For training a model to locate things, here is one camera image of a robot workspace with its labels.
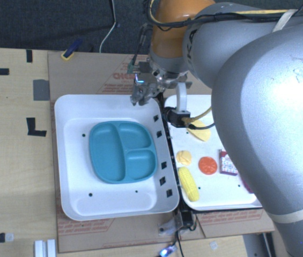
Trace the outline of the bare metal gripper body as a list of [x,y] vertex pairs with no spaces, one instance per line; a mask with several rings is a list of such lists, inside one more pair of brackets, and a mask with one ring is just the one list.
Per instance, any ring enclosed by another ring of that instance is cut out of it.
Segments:
[[156,96],[166,89],[175,89],[178,84],[189,89],[187,74],[187,71],[165,70],[154,61],[139,62],[134,67],[134,95]]

